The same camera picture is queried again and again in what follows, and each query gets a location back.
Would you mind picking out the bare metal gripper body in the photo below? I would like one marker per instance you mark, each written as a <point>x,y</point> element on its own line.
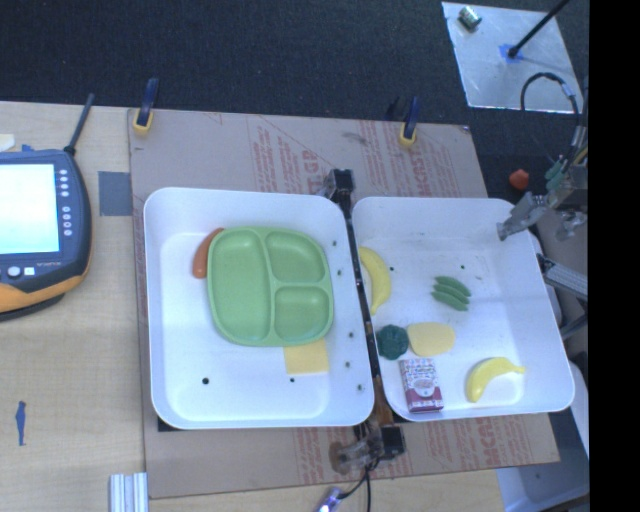
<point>575,192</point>

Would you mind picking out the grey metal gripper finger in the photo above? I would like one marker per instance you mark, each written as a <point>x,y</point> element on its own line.
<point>520,215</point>
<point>570,224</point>

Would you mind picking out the small orange lump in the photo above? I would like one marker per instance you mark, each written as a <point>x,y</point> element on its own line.
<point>519,179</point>

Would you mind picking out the green pea pods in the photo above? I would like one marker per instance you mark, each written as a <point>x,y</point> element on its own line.
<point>451,293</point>

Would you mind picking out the white plastic tray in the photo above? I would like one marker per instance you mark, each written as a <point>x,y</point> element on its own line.
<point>180,350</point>
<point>510,320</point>

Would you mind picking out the yellow oval slice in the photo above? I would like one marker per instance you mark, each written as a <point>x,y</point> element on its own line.
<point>431,339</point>

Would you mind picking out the yellow banana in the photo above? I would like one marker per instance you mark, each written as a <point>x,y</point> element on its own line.
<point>487,375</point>
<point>380,280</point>

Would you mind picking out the thin black rod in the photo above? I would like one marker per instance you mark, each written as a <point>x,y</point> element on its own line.
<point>363,300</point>

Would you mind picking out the dark green broccoli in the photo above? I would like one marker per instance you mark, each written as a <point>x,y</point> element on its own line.
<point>392,342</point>

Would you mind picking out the red and white carton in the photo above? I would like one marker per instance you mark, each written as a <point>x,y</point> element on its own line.
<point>421,385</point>

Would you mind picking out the small silver can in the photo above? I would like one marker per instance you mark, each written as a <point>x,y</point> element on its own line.
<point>470,18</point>

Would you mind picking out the yellow flat square slice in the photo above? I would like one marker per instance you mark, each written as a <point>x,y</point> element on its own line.
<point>306,360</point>

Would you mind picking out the green divided plate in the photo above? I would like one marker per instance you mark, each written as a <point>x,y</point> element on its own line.
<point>240,290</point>

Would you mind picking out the brown cardboard board red print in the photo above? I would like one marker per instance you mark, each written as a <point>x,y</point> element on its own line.
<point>210,150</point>

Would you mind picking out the orange sausage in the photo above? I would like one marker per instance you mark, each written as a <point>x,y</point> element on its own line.
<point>200,260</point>

